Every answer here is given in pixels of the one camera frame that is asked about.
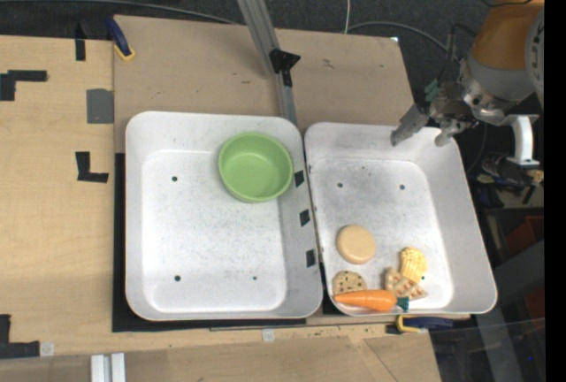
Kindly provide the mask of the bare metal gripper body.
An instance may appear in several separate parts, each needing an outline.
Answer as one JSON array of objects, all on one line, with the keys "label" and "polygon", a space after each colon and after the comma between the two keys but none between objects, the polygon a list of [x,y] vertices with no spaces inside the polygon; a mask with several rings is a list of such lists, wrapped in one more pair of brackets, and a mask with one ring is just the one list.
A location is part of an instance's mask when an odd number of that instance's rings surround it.
[{"label": "bare metal gripper body", "polygon": [[438,82],[427,86],[428,114],[437,122],[483,121],[500,126],[517,101],[499,98],[475,79]]}]

